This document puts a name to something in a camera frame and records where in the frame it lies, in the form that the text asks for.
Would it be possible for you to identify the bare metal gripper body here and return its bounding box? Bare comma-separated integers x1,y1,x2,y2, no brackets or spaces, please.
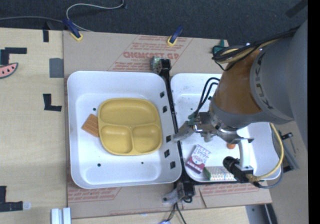
192,112,248,144

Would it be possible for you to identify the red and white carton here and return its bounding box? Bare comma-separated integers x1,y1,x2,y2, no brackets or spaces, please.
185,144,212,175

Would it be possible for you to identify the thin black rod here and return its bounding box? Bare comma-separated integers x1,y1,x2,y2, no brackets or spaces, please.
159,67,189,186

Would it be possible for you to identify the white plastic tray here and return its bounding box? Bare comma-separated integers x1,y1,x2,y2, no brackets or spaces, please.
66,70,183,190
169,72,283,183

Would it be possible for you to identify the white patterned packet green end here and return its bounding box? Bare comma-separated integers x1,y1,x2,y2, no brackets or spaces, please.
202,165,238,182

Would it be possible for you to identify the yellow divided plate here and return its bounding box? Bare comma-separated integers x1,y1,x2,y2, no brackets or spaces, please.
97,97,164,157

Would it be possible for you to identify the brown cardboard board red print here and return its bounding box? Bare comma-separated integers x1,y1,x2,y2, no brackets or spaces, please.
62,30,273,219

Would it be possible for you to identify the pink watermelon slice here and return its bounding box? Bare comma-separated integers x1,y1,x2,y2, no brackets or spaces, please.
0,62,19,79

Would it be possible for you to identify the black cylinder on white bracket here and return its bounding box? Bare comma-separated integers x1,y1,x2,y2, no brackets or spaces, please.
222,137,255,184

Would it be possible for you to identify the black block with thin wires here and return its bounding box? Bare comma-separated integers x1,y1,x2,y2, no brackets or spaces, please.
161,181,196,205
150,58,173,74

